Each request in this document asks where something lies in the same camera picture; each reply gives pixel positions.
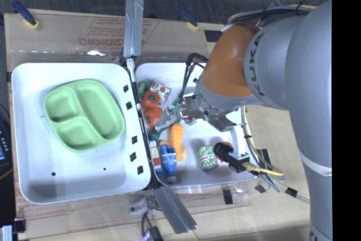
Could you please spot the brown cardboard board, red print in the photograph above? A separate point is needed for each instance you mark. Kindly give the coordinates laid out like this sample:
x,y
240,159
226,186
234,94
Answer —
x,y
70,36

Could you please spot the white plastic tray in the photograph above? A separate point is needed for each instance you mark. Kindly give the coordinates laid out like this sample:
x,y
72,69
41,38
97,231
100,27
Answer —
x,y
36,177
194,177

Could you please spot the blue plastic bottle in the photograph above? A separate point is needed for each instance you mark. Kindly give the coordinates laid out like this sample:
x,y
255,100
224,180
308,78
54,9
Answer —
x,y
168,159

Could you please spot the dark green toy vegetable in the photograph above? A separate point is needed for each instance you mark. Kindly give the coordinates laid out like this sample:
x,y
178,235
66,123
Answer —
x,y
154,135

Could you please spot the small green toy vegetable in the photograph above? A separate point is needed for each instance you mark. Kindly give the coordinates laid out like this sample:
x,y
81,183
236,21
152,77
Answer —
x,y
142,86

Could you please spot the green and white can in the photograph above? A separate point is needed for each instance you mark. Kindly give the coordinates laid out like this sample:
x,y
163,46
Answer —
x,y
208,158

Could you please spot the orange toy pepper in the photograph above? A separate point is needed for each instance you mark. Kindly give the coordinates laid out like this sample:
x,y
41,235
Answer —
x,y
152,116
150,99

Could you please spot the white carton with orange print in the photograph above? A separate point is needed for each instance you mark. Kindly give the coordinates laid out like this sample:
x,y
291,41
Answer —
x,y
161,90

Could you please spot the orange toy carrot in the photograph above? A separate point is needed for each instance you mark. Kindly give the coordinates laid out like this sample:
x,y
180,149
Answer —
x,y
176,135

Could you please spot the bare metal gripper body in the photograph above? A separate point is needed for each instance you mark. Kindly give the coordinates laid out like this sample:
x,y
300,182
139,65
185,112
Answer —
x,y
194,110

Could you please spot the green divided plate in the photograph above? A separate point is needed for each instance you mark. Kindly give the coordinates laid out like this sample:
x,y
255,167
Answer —
x,y
84,114

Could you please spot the tall white and orange carton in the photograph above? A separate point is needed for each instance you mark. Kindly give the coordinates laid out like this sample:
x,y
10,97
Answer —
x,y
154,155

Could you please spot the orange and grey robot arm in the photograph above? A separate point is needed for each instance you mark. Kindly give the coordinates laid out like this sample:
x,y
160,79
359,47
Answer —
x,y
296,70

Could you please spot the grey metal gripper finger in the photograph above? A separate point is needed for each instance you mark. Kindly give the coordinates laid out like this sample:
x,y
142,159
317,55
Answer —
x,y
170,112
166,123

